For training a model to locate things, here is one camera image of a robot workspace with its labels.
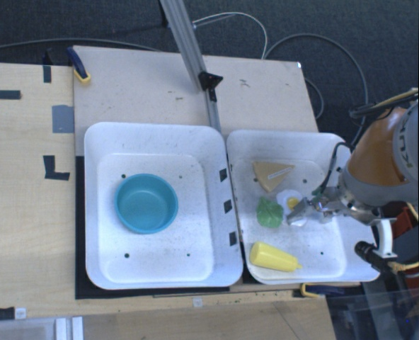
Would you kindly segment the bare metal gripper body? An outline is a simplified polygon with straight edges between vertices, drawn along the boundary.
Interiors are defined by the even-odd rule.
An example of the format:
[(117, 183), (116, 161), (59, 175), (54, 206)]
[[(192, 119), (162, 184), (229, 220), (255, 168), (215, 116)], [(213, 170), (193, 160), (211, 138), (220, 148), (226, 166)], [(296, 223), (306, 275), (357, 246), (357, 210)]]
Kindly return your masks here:
[(381, 220), (381, 209), (365, 204), (344, 186), (319, 186), (311, 192), (310, 203), (325, 217), (342, 215), (352, 217), (364, 225), (376, 225)]

